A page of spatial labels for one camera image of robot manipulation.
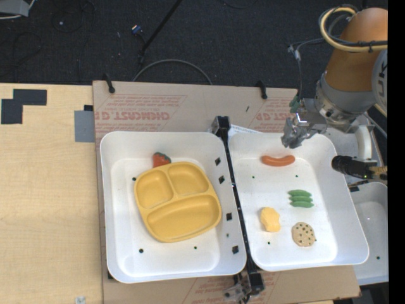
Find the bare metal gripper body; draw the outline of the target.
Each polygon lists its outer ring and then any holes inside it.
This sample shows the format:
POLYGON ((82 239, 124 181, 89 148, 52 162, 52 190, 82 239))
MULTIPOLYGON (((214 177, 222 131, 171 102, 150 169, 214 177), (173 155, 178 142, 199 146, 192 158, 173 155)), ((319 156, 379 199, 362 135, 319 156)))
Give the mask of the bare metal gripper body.
POLYGON ((359 113, 340 109, 329 100, 303 98, 295 115, 295 132, 300 136, 324 134, 333 127, 347 132, 359 113))

